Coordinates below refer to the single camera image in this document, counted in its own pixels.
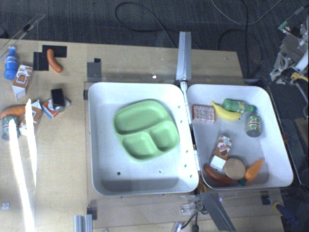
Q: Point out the white plastic tray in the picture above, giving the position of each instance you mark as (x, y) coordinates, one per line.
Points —
(270, 153)
(106, 168)

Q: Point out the brown and white carton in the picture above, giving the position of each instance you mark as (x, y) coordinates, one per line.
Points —
(36, 116)
(222, 149)
(22, 80)

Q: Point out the orange sausage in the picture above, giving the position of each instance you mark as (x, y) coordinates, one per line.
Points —
(53, 62)

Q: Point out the green divided plate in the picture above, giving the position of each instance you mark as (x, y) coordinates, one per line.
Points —
(135, 120)

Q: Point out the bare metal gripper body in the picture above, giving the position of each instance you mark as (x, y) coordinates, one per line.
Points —
(292, 43)

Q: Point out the orange carrot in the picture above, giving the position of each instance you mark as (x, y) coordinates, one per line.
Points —
(13, 110)
(253, 171)

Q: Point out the red sausage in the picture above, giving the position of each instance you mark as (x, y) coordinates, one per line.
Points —
(216, 175)

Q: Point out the black can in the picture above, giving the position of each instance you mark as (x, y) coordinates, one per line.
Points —
(58, 98)

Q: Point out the orange patterned packet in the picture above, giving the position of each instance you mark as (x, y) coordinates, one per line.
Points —
(203, 113)

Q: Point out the yellow banana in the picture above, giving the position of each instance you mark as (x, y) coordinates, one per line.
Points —
(225, 113)

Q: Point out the green bottle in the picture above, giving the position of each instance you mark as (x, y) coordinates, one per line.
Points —
(233, 105)

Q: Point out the blue bottle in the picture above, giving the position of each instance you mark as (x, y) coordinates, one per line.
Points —
(10, 63)

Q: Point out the green and white can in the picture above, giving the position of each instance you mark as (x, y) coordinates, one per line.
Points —
(6, 127)
(254, 126)

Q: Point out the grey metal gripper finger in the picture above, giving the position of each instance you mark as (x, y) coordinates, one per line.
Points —
(287, 62)
(276, 65)

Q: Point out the small orange and white carton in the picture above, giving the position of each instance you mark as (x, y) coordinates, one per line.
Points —
(49, 109)

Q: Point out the round tan biscuit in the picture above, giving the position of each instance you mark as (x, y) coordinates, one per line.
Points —
(234, 168)

